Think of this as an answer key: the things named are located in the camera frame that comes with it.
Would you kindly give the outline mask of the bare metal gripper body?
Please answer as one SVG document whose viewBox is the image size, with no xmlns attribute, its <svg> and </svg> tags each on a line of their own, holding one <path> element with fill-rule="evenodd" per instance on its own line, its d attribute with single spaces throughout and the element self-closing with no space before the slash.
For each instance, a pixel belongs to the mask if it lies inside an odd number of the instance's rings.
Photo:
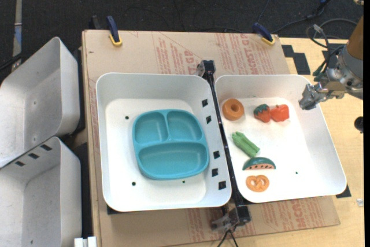
<svg viewBox="0 0 370 247">
<path fill-rule="evenodd" d="M 327 68 L 315 77 L 314 89 L 325 99 L 342 98 L 349 94 L 363 99 L 363 76 L 346 67 Z"/>
</svg>

